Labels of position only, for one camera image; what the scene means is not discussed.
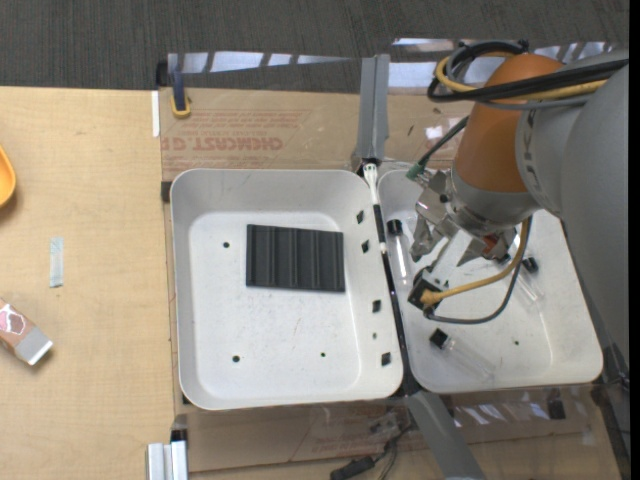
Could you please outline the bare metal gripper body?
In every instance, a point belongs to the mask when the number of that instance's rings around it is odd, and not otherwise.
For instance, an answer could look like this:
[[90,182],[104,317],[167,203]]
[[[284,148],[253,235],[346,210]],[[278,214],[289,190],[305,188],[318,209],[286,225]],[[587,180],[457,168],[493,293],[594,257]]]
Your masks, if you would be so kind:
[[439,170],[422,176],[420,185],[423,191],[415,210],[417,218],[422,216],[430,223],[436,241],[431,252],[443,239],[450,241],[459,231],[464,231],[472,237],[471,241],[484,242],[483,259],[501,260],[509,253],[517,234],[515,224],[481,216],[464,199],[465,195],[479,194],[484,203],[486,193],[468,189],[452,170]]

